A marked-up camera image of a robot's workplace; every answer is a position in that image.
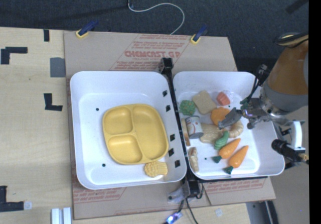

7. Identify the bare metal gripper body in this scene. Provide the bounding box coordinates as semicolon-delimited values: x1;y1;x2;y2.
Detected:
241;96;289;125

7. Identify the orange pumpkin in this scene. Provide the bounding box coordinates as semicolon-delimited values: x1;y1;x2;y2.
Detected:
210;106;232;127

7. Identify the tan croissant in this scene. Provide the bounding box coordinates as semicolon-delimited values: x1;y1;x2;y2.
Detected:
225;119;245;139

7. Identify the orange and white shrimp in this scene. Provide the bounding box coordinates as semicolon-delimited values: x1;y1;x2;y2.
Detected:
216;89;235;106

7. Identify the green pepper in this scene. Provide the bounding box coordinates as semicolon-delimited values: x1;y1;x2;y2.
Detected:
213;130;230;151

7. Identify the beige toy chicken piece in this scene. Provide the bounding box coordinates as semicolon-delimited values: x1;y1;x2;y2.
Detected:
199;123;224;144

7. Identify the white plastic tray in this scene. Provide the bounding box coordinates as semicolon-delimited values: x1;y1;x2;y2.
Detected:
173;71;286;181
69;70;188;190

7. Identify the tan bread slice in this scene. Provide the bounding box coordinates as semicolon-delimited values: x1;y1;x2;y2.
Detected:
192;89;217;116

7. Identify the orange carrot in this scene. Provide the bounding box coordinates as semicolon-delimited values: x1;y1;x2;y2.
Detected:
223;145;250;175
212;138;242;164

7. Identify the small silver can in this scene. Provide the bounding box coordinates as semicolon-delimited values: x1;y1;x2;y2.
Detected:
185;115;204;140

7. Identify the green broccoli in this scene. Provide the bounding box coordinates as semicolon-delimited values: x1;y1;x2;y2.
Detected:
179;99;197;116

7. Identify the tan baguette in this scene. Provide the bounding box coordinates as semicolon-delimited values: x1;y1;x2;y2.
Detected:
181;117;192;147

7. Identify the thin black rod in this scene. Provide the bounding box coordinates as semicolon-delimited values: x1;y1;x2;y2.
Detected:
164;72;194;181

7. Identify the beige toy bread roll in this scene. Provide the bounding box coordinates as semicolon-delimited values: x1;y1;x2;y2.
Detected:
189;155;200;173

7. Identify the yellow corn cob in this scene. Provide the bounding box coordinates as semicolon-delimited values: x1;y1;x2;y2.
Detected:
143;160;169;178

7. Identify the yellow divided plate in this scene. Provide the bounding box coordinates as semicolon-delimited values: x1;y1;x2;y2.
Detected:
101;103;170;166

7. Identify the brown cardboard board red print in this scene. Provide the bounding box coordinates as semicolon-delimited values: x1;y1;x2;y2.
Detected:
63;31;276;220

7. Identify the black cylinder on white bracket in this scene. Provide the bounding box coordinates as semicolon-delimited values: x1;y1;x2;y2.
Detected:
271;120;308;166

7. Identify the black block with thin wires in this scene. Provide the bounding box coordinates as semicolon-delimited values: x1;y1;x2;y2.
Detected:
158;57;175;75
180;177;204;199

